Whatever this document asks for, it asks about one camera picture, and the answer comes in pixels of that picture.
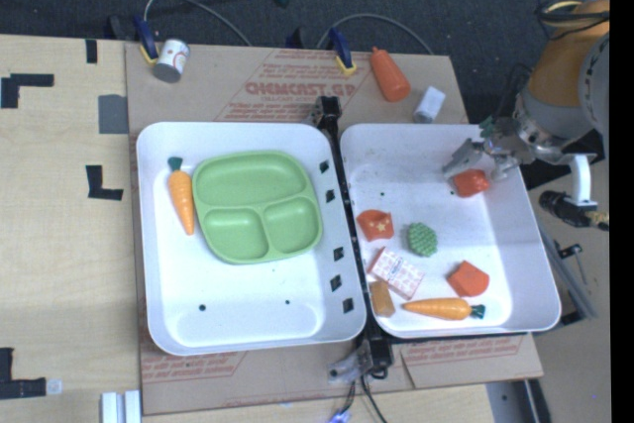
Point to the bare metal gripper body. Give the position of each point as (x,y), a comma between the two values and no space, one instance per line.
(512,143)

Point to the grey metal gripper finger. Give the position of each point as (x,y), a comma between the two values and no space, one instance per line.
(504,170)
(464,155)

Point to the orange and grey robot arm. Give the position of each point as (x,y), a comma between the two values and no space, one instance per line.
(560,74)

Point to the red toy pepper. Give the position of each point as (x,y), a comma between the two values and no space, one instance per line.
(470,184)

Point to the white plastic tray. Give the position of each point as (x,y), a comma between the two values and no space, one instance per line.
(247,302)
(411,153)

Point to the small white cylinder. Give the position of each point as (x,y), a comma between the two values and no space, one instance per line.
(429,105)

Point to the green dotted round toy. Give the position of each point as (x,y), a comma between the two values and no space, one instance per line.
(422,240)

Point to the orange bottle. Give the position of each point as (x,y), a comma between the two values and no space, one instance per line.
(390,76)

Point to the red packet with yellow star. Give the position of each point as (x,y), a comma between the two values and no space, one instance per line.
(375,225)

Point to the orange-red wedge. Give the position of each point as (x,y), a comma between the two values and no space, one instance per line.
(468,280)

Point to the pink and white packet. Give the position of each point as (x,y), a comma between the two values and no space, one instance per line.
(396,273)

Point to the orange carrot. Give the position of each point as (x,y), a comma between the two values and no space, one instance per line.
(181,195)
(441,308)

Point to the brown toy block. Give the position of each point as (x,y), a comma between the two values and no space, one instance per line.
(382,299)

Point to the brown cardboard board red print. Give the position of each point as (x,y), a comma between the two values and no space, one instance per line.
(277,79)

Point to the green divided plate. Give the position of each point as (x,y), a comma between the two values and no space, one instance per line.
(255,205)

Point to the white can with red print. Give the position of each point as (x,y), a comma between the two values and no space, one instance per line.
(172,59)

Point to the black cylinder on white bracket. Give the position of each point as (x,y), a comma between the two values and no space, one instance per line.
(580,178)

